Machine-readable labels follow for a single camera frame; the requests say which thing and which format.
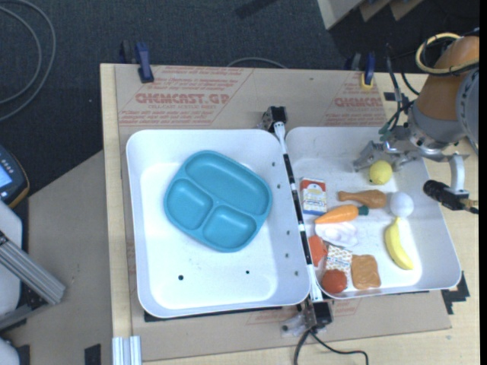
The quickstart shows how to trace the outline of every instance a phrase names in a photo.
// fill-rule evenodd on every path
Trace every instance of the white tray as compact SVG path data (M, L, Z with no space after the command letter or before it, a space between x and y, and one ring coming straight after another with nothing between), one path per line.
M423 184L429 179L424 160L406 163L383 186L373 185L368 180L368 168L359 172L352 168L353 160L370 140L377 140L377 128L300 127L291 130L286 138L297 182L301 177L323 179L328 208L345 204L337 200L336 194L340 190L379 189L388 195L402 191L409 194L415 204L413 213L399 223L401 243L411 257L414 269L402 270L389 257L384 231L392 224L394 216L388 205L371 209L368 216L353 220L358 228L359 242L350 251L375 257L381 286L356 290L349 282L349 287L342 293L329 295L347 299L454 287L460 280L460 263L439 204L422 191ZM316 216L304 215L308 236L314 234L314 218ZM320 282L323 272L315 271Z
M218 252L178 230L164 213L167 186L183 162L217 151L250 168L272 190L252 242ZM159 318L285 306L310 291L291 187L277 139L262 130L144 130L126 145L138 298Z

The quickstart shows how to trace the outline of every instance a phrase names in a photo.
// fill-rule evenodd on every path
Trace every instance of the carrot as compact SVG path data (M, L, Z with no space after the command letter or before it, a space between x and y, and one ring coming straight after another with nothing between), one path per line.
M307 239L310 245L311 258L313 259L313 265L318 266L323 257L328 255L328 250L323 240L317 236L313 235Z
M369 208L382 208L387 204L386 194L378 189L356 193L340 191L338 192L338 200L341 202L355 200L363 205L367 205Z
M360 208L353 204L340 205L333 210L326 212L314 220L315 224L340 223L352 221L359 215L367 215L368 207L362 205Z

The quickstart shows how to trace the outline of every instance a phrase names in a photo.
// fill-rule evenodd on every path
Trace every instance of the white ball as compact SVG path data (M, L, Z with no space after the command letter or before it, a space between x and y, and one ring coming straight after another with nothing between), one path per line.
M394 192L390 197L390 210L398 217L408 217L414 211L414 201L405 192Z

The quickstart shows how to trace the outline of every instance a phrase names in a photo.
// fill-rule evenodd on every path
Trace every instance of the blue clamp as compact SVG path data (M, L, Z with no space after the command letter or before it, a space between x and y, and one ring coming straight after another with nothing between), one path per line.
M364 89L371 89L373 87L373 78L374 78L374 70L375 70L375 54L373 52L369 52L367 55L367 62L365 63L365 71L362 73L361 76L361 83L360 85Z
M140 64L138 75L142 83L154 82L151 64L149 62L149 49L143 42L137 42L135 45L135 60Z

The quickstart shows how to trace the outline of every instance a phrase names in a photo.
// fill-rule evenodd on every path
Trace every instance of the device screen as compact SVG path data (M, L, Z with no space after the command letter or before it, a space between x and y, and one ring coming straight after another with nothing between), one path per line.
M3 167L0 167L0 188L6 186L7 184L10 184L11 182L12 179L7 174L5 169Z

